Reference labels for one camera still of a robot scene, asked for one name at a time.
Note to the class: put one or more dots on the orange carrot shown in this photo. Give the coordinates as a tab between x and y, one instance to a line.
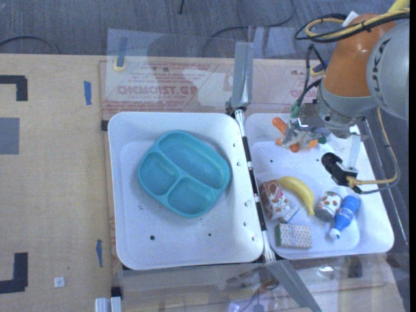
295	148

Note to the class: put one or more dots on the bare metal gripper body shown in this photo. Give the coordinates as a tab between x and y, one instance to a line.
310	117

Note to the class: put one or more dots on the orange sausage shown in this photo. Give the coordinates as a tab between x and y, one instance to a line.
279	124

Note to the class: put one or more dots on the orange patterned packet green edge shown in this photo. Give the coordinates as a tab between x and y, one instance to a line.
294	236

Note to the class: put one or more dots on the blue bottle with white cap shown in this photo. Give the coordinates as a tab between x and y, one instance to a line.
346	214

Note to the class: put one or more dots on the brown cardboard board red print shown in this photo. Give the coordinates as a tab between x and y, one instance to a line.
162	89

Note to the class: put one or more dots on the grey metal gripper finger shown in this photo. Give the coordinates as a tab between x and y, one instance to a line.
290	136
307	137

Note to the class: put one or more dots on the blue divided plate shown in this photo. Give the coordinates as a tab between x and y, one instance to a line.
182	174

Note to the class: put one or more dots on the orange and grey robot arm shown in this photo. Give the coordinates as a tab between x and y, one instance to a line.
354	67

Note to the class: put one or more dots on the white and red carton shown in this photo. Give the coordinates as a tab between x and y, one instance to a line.
275	200

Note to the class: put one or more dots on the black cylinder on white bracket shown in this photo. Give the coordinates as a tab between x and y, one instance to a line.
338	170

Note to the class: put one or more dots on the yellow banana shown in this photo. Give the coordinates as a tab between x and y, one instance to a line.
302	190

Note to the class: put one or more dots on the black and white thin rod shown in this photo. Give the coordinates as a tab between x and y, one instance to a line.
248	156

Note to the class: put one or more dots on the white can with red print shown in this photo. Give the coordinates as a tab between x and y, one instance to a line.
329	205

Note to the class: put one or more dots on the white plastic tray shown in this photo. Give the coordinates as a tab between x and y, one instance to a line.
182	242
364	232

